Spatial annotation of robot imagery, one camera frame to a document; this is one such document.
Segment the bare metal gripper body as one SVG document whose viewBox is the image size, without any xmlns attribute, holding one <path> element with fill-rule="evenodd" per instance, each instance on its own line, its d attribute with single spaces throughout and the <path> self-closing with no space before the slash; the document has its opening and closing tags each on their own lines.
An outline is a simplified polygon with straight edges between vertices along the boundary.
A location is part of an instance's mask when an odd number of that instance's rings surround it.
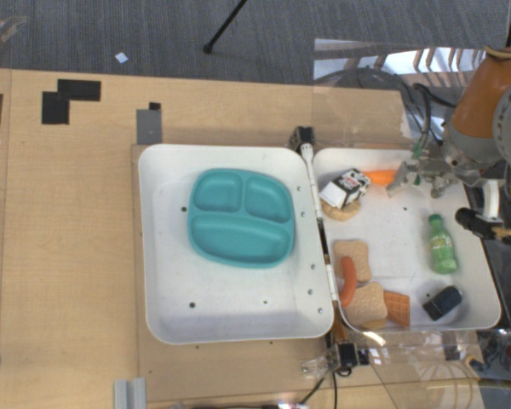
<svg viewBox="0 0 511 409">
<path fill-rule="evenodd" d="M 461 152 L 424 151 L 416 163 L 417 173 L 424 179 L 446 185 L 462 181 L 477 187 L 483 179 L 482 165 Z"/>
</svg>

